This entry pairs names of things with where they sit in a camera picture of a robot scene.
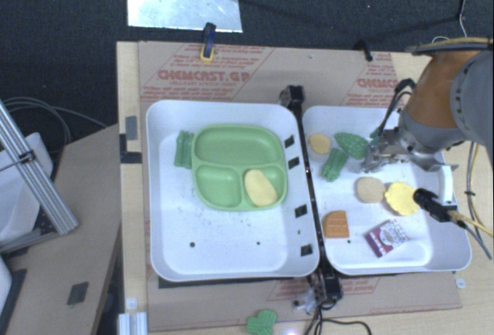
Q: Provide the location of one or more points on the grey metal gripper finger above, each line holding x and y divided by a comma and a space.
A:
368, 165
384, 165

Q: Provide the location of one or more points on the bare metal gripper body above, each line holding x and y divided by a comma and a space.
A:
393, 146

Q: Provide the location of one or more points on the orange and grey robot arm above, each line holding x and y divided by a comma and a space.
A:
444, 94

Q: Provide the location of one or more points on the beige round biscuit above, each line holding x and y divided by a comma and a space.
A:
369, 190

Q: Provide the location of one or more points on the green toy vegetable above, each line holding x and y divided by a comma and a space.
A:
261, 322
333, 165
182, 150
352, 145

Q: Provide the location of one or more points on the yellow wavy round chip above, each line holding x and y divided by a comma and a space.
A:
400, 199

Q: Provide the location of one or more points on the small yellow round biscuit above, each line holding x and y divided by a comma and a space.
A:
319, 143

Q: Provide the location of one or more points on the thin black rod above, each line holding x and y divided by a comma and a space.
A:
310, 187

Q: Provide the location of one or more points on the orange toy waffle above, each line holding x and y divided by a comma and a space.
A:
335, 224

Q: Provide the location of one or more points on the red and white packet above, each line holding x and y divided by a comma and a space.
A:
388, 239

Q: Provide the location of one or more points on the white plastic tray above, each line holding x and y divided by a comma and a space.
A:
386, 264
231, 241

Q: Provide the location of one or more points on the yellow oval toy potato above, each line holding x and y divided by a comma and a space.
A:
260, 188

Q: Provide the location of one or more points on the green divided plate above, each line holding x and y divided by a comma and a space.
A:
231, 148

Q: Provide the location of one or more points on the brown cardboard board red print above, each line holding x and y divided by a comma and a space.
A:
251, 71

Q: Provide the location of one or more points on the black cylinder on white bracket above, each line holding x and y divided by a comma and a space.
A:
428, 203

